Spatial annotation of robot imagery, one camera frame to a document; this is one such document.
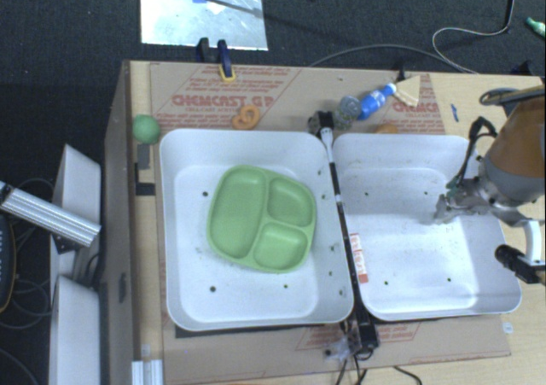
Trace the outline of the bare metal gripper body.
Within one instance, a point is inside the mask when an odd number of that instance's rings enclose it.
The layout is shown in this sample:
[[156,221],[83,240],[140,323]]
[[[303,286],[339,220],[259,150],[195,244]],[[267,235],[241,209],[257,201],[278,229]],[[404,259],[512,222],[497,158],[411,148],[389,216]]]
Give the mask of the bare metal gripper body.
[[444,195],[448,206],[461,209],[459,216],[491,214],[507,225],[522,225],[527,221],[519,210],[521,202],[505,196],[487,178],[453,178],[447,183]]

